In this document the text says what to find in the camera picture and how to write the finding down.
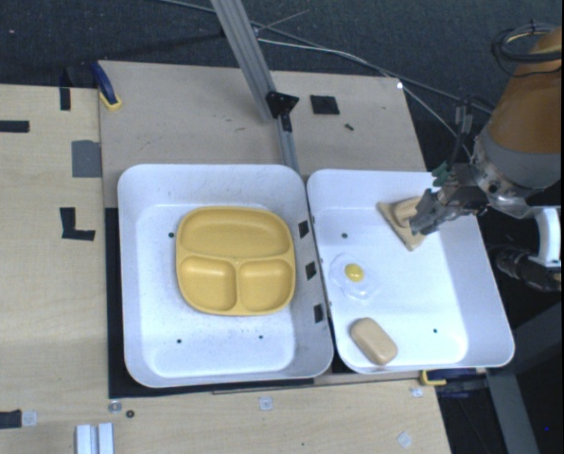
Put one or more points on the beige toy bread roll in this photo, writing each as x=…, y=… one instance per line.
x=374, y=342

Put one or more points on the white plastic tray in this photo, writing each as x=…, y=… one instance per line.
x=428, y=301
x=154, y=301

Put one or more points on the yellow divided plate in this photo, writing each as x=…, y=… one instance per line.
x=234, y=260

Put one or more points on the black cylinder on white bracket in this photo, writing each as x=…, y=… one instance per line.
x=530, y=263

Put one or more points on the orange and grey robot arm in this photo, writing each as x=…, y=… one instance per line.
x=528, y=116

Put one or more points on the toy fried egg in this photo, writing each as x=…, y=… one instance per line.
x=354, y=272

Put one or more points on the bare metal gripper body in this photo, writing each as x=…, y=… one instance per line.
x=466, y=192

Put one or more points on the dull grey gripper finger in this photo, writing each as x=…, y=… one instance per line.
x=425, y=226
x=428, y=202

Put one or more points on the pale wood board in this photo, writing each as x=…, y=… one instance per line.
x=206, y=116

